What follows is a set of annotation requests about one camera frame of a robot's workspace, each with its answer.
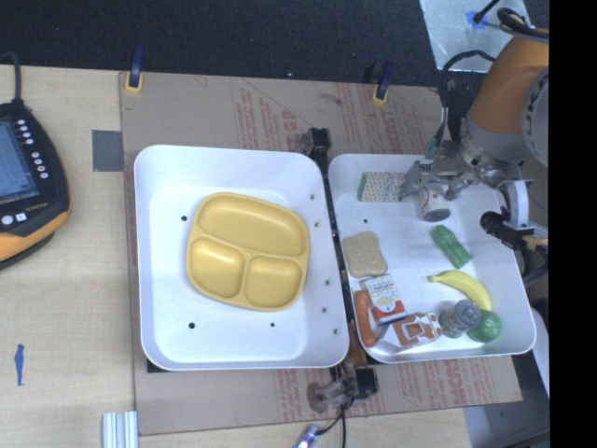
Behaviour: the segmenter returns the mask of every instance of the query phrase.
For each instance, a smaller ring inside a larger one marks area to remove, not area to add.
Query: silver can
[[[423,219],[427,222],[438,222],[450,215],[450,208],[444,198],[444,191],[439,184],[428,184],[419,189],[419,207]]]

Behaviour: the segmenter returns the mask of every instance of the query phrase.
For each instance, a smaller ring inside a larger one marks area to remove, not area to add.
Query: blue clamp
[[[132,54],[132,70],[127,73],[125,88],[128,91],[139,92],[143,87],[143,73],[141,73],[141,61],[143,60],[143,45],[138,43],[134,46]]]
[[[382,74],[375,85],[371,101],[375,106],[383,106],[388,101],[388,89],[390,87],[390,79],[394,73],[394,65],[392,62],[385,62]]]

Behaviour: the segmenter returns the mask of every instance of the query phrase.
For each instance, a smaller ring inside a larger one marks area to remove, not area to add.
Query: orange sausage
[[[365,347],[372,347],[377,343],[377,337],[371,330],[369,324],[369,306],[371,297],[366,290],[357,290],[354,295],[354,312],[356,313],[356,324],[361,335],[361,342]]]

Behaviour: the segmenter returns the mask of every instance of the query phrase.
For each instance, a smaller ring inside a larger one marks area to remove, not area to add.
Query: banana
[[[492,310],[492,299],[485,286],[475,277],[462,271],[452,270],[438,275],[429,275],[429,282],[441,282],[463,292],[482,310]]]

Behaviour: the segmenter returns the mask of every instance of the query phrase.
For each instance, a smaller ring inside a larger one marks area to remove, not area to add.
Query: black and orange device
[[[35,252],[71,213],[66,174],[20,98],[0,105],[0,269]]]

